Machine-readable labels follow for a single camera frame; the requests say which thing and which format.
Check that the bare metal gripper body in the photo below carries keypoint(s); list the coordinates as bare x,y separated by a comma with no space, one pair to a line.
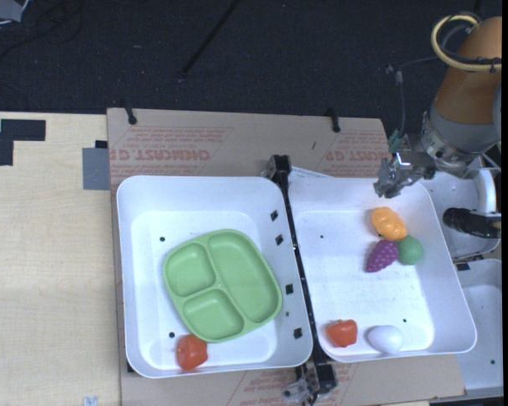
436,157

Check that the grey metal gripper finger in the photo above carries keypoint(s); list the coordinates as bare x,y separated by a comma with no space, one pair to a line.
382,180
400,186

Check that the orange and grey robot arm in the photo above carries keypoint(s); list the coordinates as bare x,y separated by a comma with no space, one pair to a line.
470,83

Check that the orange toy bread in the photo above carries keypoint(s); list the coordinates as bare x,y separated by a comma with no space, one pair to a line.
388,223

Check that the green toy ball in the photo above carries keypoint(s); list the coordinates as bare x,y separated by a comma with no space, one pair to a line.
410,250

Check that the purple toy grapes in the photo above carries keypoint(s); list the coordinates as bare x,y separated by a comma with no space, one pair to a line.
381,256

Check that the thin black rod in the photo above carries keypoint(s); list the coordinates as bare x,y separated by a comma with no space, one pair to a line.
301,264

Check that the white plastic tray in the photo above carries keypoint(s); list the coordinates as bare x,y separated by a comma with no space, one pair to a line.
351,294
152,277

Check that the brown cardboard board red print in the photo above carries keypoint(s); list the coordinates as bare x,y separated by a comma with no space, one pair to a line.
237,146

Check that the white toy egg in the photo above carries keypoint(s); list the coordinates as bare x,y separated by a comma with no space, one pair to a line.
385,338

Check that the orange toy bell pepper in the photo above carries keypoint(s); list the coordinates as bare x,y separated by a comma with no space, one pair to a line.
343,333

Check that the green divided plate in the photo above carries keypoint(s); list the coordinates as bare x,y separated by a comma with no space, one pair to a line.
233,269

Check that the red toy tomato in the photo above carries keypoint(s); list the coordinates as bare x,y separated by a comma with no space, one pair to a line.
191,352

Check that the black cylinder on white bracket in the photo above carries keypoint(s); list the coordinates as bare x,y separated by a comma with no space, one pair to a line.
470,220

